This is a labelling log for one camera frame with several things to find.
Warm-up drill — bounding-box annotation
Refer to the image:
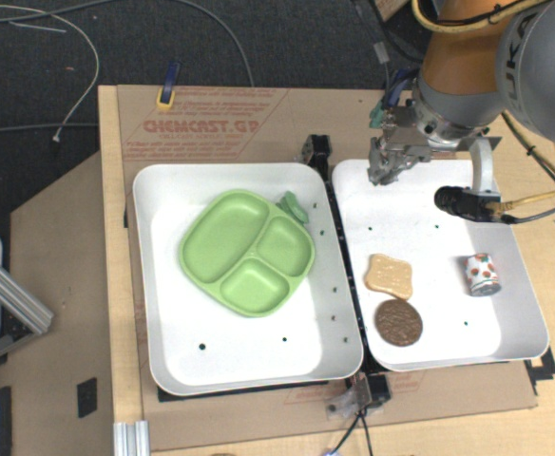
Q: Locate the white plastic tray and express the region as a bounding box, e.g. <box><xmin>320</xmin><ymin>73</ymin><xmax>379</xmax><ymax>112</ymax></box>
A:
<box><xmin>330</xmin><ymin>158</ymin><xmax>551</xmax><ymax>372</ymax></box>
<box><xmin>131</xmin><ymin>161</ymin><xmax>366</xmax><ymax>397</ymax></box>

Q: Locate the brown cardboard board red print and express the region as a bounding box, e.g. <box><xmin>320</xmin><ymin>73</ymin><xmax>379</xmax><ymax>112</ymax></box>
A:
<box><xmin>115</xmin><ymin>85</ymin><xmax>541</xmax><ymax>439</ymax></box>

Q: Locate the green divided plate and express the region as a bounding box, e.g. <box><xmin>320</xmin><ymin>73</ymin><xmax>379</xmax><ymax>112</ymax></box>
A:
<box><xmin>178</xmin><ymin>188</ymin><xmax>316</xmax><ymax>319</ymax></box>

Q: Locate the black block with thin wires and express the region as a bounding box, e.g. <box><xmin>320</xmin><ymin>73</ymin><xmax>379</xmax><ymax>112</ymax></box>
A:
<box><xmin>325</xmin><ymin>372</ymin><xmax>393</xmax><ymax>418</ymax></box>
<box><xmin>299</xmin><ymin>133</ymin><xmax>332</xmax><ymax>169</ymax></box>

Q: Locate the white can with red print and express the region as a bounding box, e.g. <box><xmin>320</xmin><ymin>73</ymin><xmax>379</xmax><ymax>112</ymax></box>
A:
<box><xmin>463</xmin><ymin>252</ymin><xmax>503</xmax><ymax>297</ymax></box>

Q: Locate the beige bread slice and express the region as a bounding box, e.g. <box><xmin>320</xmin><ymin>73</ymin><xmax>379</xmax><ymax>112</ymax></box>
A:
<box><xmin>363</xmin><ymin>253</ymin><xmax>414</xmax><ymax>301</ymax></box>

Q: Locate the black cylinder on white bracket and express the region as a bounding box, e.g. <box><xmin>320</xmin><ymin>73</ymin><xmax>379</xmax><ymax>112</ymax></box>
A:
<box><xmin>432</xmin><ymin>137</ymin><xmax>503</xmax><ymax>223</ymax></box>

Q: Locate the brown round biscuit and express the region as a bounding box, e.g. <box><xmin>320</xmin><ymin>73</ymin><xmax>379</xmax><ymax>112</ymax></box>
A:
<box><xmin>373</xmin><ymin>298</ymin><xmax>425</xmax><ymax>349</ymax></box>

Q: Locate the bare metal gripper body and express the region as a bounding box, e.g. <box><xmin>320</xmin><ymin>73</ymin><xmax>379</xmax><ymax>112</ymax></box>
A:
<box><xmin>369</xmin><ymin>104</ymin><xmax>488</xmax><ymax>164</ymax></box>

